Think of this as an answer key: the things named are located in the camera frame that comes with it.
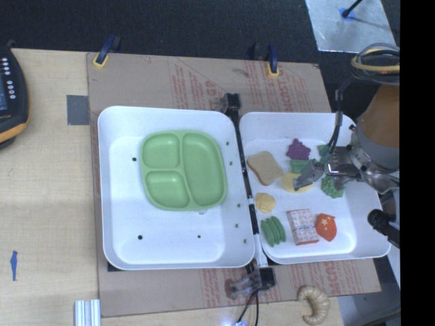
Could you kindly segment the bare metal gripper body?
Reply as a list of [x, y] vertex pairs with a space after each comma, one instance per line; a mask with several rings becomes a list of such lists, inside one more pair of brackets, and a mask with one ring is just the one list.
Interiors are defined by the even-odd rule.
[[327, 175], [360, 177], [380, 194], [400, 187], [399, 150], [375, 147], [370, 154], [358, 144], [336, 147], [328, 163]]

